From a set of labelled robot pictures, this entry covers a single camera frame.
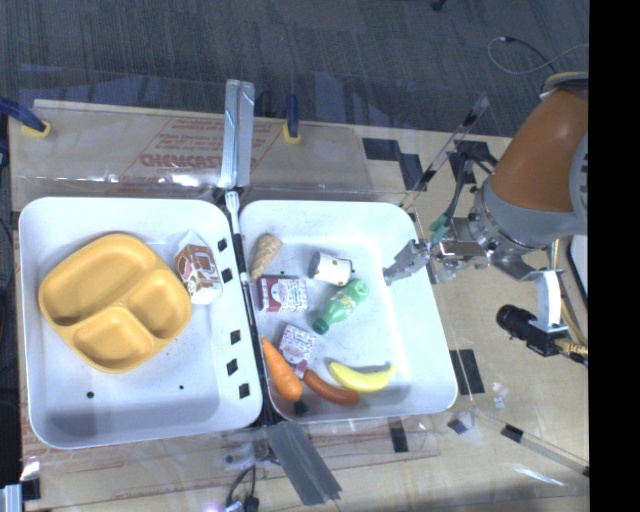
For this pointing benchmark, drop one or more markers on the yellow divided plate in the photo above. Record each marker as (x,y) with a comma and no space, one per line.
(107,300)

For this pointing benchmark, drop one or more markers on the white can with orange dots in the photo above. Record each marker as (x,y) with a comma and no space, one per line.
(332,269)

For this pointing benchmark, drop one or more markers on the pink and white packet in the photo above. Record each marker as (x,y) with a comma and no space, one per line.
(296,345)

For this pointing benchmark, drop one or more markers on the brown and white carton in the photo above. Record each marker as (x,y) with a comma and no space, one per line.
(200,272)

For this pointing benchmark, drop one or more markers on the green plastic bottle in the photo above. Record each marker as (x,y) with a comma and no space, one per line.
(344,304)

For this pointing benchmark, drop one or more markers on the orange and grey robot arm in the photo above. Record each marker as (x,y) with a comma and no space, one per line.
(537,160)

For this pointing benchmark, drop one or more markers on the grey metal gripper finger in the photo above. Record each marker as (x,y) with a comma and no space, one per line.
(407,261)

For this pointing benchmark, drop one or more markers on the beige ice cream cone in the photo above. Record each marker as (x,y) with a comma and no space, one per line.
(264,252)

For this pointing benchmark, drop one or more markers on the orange sausage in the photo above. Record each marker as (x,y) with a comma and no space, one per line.
(331,389)

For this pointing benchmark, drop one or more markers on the black cylinder on white bracket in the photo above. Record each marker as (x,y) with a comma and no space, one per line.
(527,325)

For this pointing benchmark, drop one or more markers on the yellow banana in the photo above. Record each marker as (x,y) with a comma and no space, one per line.
(361,379)

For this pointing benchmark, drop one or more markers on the orange carrot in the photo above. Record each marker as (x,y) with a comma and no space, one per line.
(281,372)

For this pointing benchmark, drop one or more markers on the white plastic tray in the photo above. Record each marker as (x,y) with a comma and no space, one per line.
(400,320)
(150,410)

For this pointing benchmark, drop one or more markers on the brown cardboard board red print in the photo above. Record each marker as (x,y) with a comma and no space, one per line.
(125,150)

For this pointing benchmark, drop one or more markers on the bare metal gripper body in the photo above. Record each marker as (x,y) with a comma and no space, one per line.
(462,252)

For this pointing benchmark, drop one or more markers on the red and white carton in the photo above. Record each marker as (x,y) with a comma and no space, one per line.
(282,295)

